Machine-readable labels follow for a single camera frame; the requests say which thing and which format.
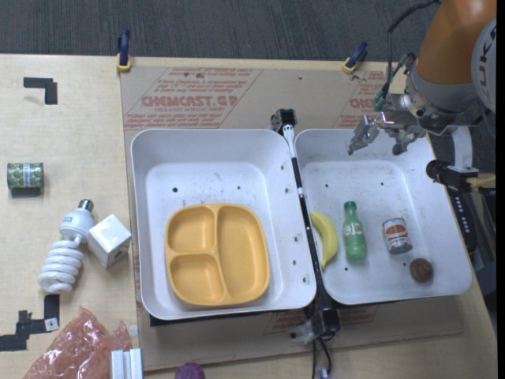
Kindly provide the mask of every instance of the green can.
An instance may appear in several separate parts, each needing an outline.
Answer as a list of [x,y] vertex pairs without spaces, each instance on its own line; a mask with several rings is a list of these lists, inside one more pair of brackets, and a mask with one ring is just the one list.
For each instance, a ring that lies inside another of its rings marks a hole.
[[42,163],[8,163],[7,186],[12,189],[39,188],[44,184]]

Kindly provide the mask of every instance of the tin can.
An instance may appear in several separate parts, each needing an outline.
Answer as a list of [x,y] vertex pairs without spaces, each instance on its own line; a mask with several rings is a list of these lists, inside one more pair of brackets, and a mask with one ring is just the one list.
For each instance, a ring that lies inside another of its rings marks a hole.
[[409,232],[403,218],[394,218],[382,223],[387,249],[391,254],[402,254],[412,250]]
[[8,163],[7,186],[10,189],[39,188],[44,184],[42,163]]

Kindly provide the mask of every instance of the green bottle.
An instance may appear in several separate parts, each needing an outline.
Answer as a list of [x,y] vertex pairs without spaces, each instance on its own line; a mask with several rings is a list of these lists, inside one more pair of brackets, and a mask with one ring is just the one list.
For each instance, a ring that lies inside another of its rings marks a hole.
[[344,204],[346,220],[344,221],[344,243],[347,260],[350,262],[361,261],[366,258],[365,233],[363,224],[357,217],[356,202],[349,201]]

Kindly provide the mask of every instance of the white cube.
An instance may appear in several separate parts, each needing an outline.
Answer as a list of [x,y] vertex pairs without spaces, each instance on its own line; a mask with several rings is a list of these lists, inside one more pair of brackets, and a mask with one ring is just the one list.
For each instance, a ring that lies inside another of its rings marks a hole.
[[107,269],[128,253],[131,237],[121,221],[109,215],[89,230],[88,248]]

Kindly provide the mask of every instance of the table surface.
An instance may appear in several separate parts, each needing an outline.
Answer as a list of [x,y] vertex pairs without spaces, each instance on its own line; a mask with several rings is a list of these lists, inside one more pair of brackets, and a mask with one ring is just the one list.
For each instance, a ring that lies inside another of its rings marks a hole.
[[[258,69],[340,70],[341,62],[259,61],[195,58],[133,58],[133,66],[248,67]],[[383,69],[384,64],[365,64]],[[0,196],[0,336],[14,334],[19,310],[43,317],[45,293],[37,276],[52,242],[60,239],[62,217],[81,199],[95,204],[95,220],[115,214],[129,227],[128,186],[122,127],[121,82],[116,58],[62,55],[0,55],[0,163],[43,162],[43,195]],[[51,77],[58,83],[58,105],[45,105],[43,90],[24,88],[24,77]],[[84,267],[75,291],[61,295],[60,325],[91,310],[108,329],[119,321],[137,323],[133,260],[104,270],[84,250]],[[473,278],[456,297],[463,332],[399,343],[331,351],[338,378],[496,378],[497,338]],[[30,336],[26,351],[0,352],[0,377],[22,378],[59,331]],[[133,344],[138,340],[133,337]],[[318,363],[326,363],[320,352]],[[312,353],[205,366],[208,379],[236,377],[307,378]],[[174,370],[145,377],[174,377]]]

